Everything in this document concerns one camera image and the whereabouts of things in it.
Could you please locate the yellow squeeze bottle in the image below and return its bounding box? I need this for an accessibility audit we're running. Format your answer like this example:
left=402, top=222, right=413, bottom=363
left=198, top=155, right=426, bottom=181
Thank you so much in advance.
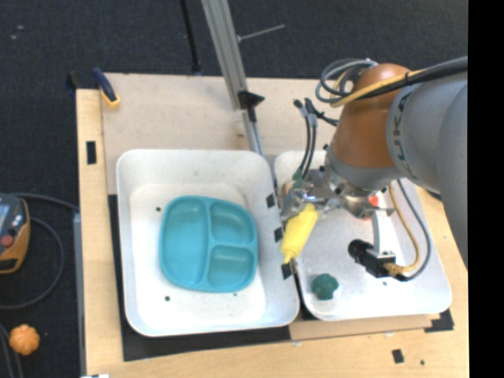
left=280, top=202, right=319, bottom=265

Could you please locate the white plastic tray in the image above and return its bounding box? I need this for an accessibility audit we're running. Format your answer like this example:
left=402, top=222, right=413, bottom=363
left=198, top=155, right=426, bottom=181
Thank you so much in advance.
left=273, top=150, right=453, bottom=322
left=116, top=148, right=301, bottom=338

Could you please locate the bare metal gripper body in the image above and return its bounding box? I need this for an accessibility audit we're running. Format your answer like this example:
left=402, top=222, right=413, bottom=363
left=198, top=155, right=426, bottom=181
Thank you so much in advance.
left=299, top=169, right=396, bottom=220

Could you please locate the green broccoli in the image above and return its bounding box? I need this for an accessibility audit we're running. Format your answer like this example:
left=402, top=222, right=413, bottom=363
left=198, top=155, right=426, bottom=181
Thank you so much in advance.
left=310, top=272, right=340, bottom=302

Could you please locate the blue divided plate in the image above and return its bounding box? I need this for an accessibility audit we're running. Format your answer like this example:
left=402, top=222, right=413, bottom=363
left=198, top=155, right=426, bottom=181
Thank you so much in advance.
left=158, top=195, right=260, bottom=294

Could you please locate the pale wood board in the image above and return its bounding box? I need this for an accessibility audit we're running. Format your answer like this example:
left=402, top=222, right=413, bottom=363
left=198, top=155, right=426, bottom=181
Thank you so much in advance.
left=100, top=72, right=442, bottom=341

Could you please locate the black cylinder on white bracket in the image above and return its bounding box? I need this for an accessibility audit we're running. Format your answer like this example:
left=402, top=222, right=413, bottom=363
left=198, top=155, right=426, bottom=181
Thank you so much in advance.
left=347, top=206, right=398, bottom=279

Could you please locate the orange round toy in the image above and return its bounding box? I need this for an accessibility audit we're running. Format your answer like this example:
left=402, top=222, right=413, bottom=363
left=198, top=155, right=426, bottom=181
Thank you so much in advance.
left=8, top=323, right=41, bottom=357

